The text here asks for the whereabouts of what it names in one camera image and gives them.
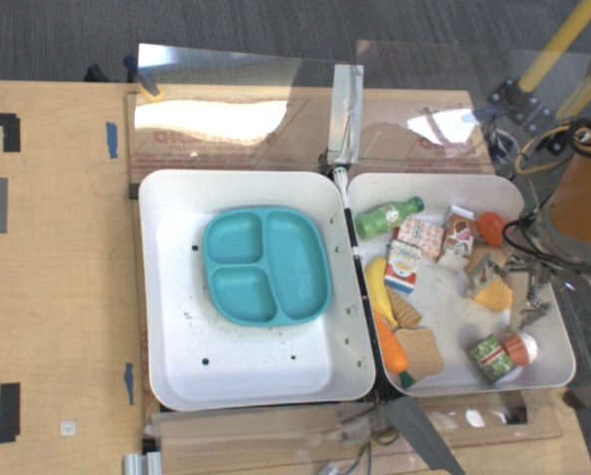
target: yellow pole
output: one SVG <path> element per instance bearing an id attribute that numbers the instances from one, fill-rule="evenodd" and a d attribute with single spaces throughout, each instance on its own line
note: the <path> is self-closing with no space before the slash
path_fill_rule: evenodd
<path id="1" fill-rule="evenodd" d="M 537 59 L 520 78 L 518 84 L 522 91 L 526 93 L 535 91 L 545 75 L 548 74 L 590 20 L 591 0 L 581 0 Z"/>
<path id="2" fill-rule="evenodd" d="M 583 81 L 572 95 L 556 110 L 558 120 L 578 115 L 591 101 L 591 77 Z"/>

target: red tomato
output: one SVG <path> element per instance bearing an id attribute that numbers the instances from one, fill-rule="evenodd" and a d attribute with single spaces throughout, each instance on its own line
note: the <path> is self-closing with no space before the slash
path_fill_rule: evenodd
<path id="1" fill-rule="evenodd" d="M 502 229 L 506 225 L 506 220 L 500 217 L 497 213 L 487 211 L 482 213 L 475 222 L 478 232 L 486 242 L 493 246 L 501 246 L 504 244 L 502 238 Z"/>

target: dark floor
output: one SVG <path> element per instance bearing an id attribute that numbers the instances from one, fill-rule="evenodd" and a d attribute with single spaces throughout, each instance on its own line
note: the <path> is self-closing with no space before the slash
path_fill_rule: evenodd
<path id="1" fill-rule="evenodd" d="M 81 81 L 97 63 L 125 81 L 123 58 L 152 43 L 358 60 L 366 86 L 464 89 L 482 107 L 505 77 L 526 70 L 580 1 L 0 0 L 0 79 Z M 382 54 L 357 56 L 366 42 Z M 554 110 L 590 71 L 591 21 L 537 95 Z M 591 102 L 581 116 L 591 119 Z M 571 300 L 590 361 L 579 366 L 570 402 L 591 452 L 591 293 Z"/>

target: yellow toy banana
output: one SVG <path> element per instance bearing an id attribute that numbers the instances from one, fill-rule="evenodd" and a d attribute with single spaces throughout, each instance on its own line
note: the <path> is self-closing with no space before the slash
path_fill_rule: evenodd
<path id="1" fill-rule="evenodd" d="M 386 265 L 387 259 L 385 257 L 376 257 L 370 260 L 365 267 L 365 286 L 367 287 L 367 295 L 370 298 L 372 309 L 380 313 L 390 327 L 394 329 L 398 326 L 398 322 L 394 318 L 392 304 L 385 290 L 383 276 Z"/>

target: toy bottle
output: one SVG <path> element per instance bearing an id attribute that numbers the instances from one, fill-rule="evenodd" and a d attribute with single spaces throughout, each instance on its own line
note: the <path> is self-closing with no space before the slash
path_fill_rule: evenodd
<path id="1" fill-rule="evenodd" d="M 358 215 L 354 220 L 356 233 L 361 239 L 373 238 L 400 226 L 407 217 L 424 209 L 425 205 L 420 197 L 413 197 L 407 202 L 388 202 Z"/>

